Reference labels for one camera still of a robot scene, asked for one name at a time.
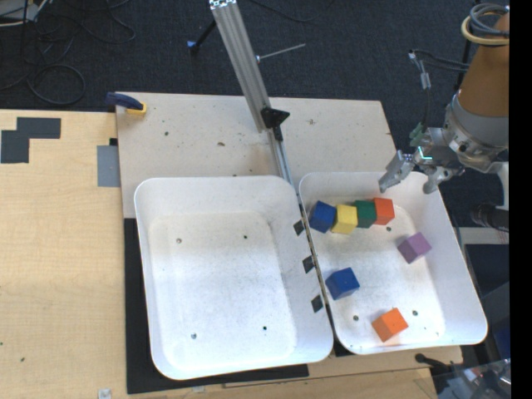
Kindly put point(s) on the pale wood board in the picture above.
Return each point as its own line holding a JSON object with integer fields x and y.
{"x": 195, "y": 144}

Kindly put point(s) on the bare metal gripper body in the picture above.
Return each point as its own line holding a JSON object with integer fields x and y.
{"x": 444, "y": 152}

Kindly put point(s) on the orange cube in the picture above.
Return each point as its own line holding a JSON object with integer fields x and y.
{"x": 390, "y": 325}

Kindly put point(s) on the green cube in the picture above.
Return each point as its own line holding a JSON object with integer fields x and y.
{"x": 366, "y": 215}

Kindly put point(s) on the blue cube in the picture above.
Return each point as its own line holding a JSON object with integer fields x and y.
{"x": 321, "y": 216}
{"x": 342, "y": 283}

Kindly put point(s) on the black cylinder on white bracket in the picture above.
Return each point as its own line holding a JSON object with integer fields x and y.
{"x": 492, "y": 218}

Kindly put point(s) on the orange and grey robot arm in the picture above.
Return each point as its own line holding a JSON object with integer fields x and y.
{"x": 486, "y": 81}

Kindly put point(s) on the red cube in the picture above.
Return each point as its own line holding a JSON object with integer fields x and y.
{"x": 384, "y": 211}

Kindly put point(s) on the purple cube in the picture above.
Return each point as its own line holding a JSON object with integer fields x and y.
{"x": 414, "y": 247}

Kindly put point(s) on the yellow cube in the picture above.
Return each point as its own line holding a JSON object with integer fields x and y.
{"x": 345, "y": 219}

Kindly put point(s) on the white plastic tray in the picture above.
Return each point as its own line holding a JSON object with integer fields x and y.
{"x": 386, "y": 281}
{"x": 220, "y": 281}

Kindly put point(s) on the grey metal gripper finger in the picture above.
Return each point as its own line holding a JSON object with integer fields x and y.
{"x": 434, "y": 179}
{"x": 397, "y": 173}

